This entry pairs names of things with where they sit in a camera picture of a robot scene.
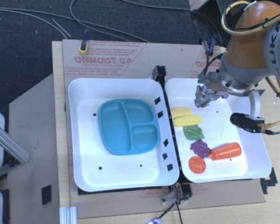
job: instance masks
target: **blue clamp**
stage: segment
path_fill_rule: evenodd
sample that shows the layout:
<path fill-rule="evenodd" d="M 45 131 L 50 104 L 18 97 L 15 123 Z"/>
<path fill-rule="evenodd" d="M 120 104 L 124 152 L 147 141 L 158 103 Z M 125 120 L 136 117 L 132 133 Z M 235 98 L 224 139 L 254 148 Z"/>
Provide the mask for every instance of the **blue clamp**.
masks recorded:
<path fill-rule="evenodd" d="M 87 40 L 88 40 L 88 36 L 89 36 L 89 29 L 85 29 L 84 31 L 84 37 L 83 37 L 83 41 L 82 43 L 80 44 L 80 47 L 79 47 L 79 52 L 81 54 L 85 54 L 86 51 L 87 51 L 87 48 L 88 48 L 88 45 L 87 45 Z"/>

